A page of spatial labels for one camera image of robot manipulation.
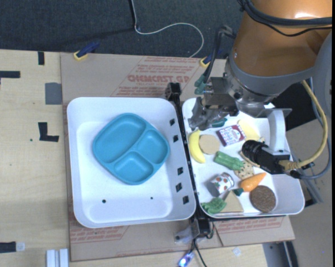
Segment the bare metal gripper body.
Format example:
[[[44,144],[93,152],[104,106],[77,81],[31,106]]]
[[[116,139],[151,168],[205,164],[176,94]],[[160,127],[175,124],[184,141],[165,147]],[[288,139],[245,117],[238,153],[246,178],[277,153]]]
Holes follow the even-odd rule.
[[[237,116],[268,117],[272,109],[266,108],[270,96],[251,91],[236,78],[212,77],[205,86],[203,110],[218,117]]]

